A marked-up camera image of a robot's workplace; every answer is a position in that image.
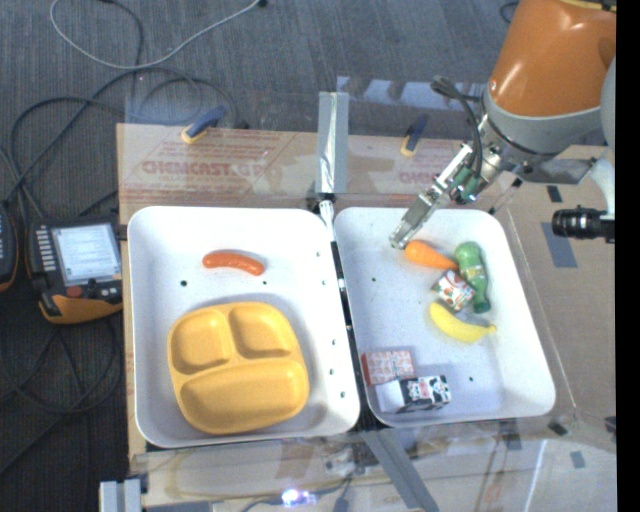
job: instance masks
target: sausage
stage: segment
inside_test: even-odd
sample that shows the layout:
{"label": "sausage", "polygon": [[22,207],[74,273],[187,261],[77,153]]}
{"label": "sausage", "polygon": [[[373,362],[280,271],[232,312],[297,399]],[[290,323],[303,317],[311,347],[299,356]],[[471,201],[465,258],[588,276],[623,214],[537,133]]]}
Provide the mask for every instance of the sausage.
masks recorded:
{"label": "sausage", "polygon": [[255,258],[234,251],[214,251],[202,258],[206,268],[230,267],[244,270],[254,276],[264,272],[264,265]]}

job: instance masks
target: gray floor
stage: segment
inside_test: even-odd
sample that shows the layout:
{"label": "gray floor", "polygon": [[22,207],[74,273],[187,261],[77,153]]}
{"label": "gray floor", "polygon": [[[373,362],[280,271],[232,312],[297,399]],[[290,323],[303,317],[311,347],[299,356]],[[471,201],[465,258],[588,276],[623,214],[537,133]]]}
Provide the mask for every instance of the gray floor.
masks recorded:
{"label": "gray floor", "polygon": [[[0,141],[18,169],[29,170],[25,182],[41,213],[69,217],[89,207],[95,214],[117,207],[114,196],[94,205],[117,186],[116,122],[131,120],[134,112],[167,122],[190,112],[194,89],[188,81],[149,96],[178,72],[208,82],[201,89],[205,102],[226,98],[235,107],[235,119],[226,123],[243,120],[250,127],[280,130],[314,130],[315,113],[305,116],[302,109],[308,104],[304,98],[320,91],[342,88],[364,98],[372,81],[390,82],[388,95],[402,108],[368,111],[363,101],[356,115],[361,116],[358,126],[368,133],[399,135],[413,120],[408,111],[403,117],[398,101],[407,83],[428,83],[435,75],[468,84],[487,80],[508,27],[501,14],[505,3],[272,0],[203,35],[162,64],[173,71],[130,73],[96,96],[122,70],[97,63],[65,42],[49,18],[51,2],[5,0],[0,11]],[[148,63],[248,4],[62,0],[55,12],[60,28],[79,46],[97,58],[132,65],[140,32],[130,13],[144,28],[137,62]],[[58,137],[84,104],[80,98],[87,97],[113,109],[88,107]],[[425,135],[467,136],[455,112],[436,113]],[[50,141],[54,146],[32,167]],[[6,162],[0,164],[2,198],[13,183],[8,171]],[[9,207],[19,220],[14,198]],[[38,212],[30,208],[30,214],[34,218]],[[105,382],[85,402],[92,407],[84,414],[62,414],[37,401],[57,408],[73,404],[103,371],[112,347],[121,346],[122,318],[54,329],[37,310],[23,268],[14,286],[0,296],[0,315],[2,356],[16,379],[29,373],[38,350],[53,339],[26,387],[32,395],[17,395],[6,375],[0,378],[0,510],[96,510],[98,482],[127,473],[125,396],[118,365],[108,369]]]}

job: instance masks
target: yellow divided plate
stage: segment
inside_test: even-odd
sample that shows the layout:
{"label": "yellow divided plate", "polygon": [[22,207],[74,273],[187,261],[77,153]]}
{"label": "yellow divided plate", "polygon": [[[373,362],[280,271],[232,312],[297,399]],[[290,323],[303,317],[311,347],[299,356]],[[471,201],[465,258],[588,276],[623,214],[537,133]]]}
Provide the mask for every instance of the yellow divided plate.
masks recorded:
{"label": "yellow divided plate", "polygon": [[209,306],[169,331],[169,370],[185,419],[222,435],[292,418],[309,397],[298,339],[282,312],[263,302]]}

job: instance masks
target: white cable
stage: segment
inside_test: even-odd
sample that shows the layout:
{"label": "white cable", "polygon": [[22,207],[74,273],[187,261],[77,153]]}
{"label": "white cable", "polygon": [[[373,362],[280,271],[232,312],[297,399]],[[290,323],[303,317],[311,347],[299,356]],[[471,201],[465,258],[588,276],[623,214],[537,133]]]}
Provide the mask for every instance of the white cable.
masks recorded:
{"label": "white cable", "polygon": [[112,62],[107,62],[106,60],[102,60],[102,59],[100,59],[100,58],[98,58],[98,57],[96,57],[94,55],[91,55],[88,51],[86,51],[85,49],[81,48],[76,43],[74,43],[62,31],[62,29],[58,26],[58,24],[56,23],[56,20],[55,20],[54,12],[55,12],[56,7],[60,3],[60,0],[54,0],[53,3],[51,4],[51,8],[49,9],[49,17],[51,19],[51,24],[53,25],[53,28],[56,30],[58,35],[60,37],[62,37],[62,39],[64,39],[67,43],[69,43],[73,48],[78,50],[80,53],[82,53],[86,57],[89,57],[94,62],[97,62],[99,64],[103,64],[104,66],[109,66],[110,68],[122,69],[122,70],[127,70],[127,71],[135,71],[135,70],[138,70],[138,69],[145,69],[145,68],[148,68],[148,67],[151,67],[151,66],[157,66],[159,64],[162,64],[163,62],[165,62],[165,61],[169,60],[171,57],[173,57],[176,53],[178,53],[180,50],[182,50],[189,43],[192,43],[193,41],[195,41],[200,36],[206,34],[207,32],[213,30],[216,27],[219,27],[220,25],[223,25],[224,23],[227,23],[228,21],[233,20],[234,18],[237,18],[238,16],[241,16],[242,14],[244,14],[246,12],[249,12],[256,5],[258,5],[258,3],[260,3],[260,1],[261,0],[253,0],[253,2],[250,5],[248,5],[247,7],[245,7],[244,9],[241,9],[238,12],[236,12],[236,13],[232,14],[231,16],[228,16],[228,17],[226,17],[226,18],[224,18],[224,19],[222,19],[220,21],[216,21],[214,24],[209,25],[208,27],[202,29],[200,32],[195,33],[189,39],[187,39],[186,41],[180,43],[173,51],[171,51],[170,53],[168,53],[164,57],[162,57],[162,58],[160,58],[160,59],[158,59],[158,60],[156,60],[154,62],[150,62],[148,64],[140,64],[140,65],[137,65],[137,66],[123,66],[123,65],[120,65],[120,64],[114,64]]}

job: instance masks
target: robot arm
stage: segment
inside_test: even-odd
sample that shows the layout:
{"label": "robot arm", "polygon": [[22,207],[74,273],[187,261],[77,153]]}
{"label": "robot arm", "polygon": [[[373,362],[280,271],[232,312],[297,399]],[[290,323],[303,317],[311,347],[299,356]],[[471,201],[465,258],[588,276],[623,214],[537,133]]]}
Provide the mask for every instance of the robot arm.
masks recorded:
{"label": "robot arm", "polygon": [[[479,104],[472,147],[463,145],[431,188],[419,194],[391,234],[391,245],[403,249],[435,210],[450,200],[473,202],[504,171],[526,181],[560,182],[554,157],[601,126],[613,148],[615,54],[615,5],[521,0]],[[597,167],[602,174],[606,167],[581,165],[582,175]],[[579,230],[562,226],[579,225],[583,213],[559,215],[554,230],[575,236]],[[604,213],[615,217],[611,208]]]}

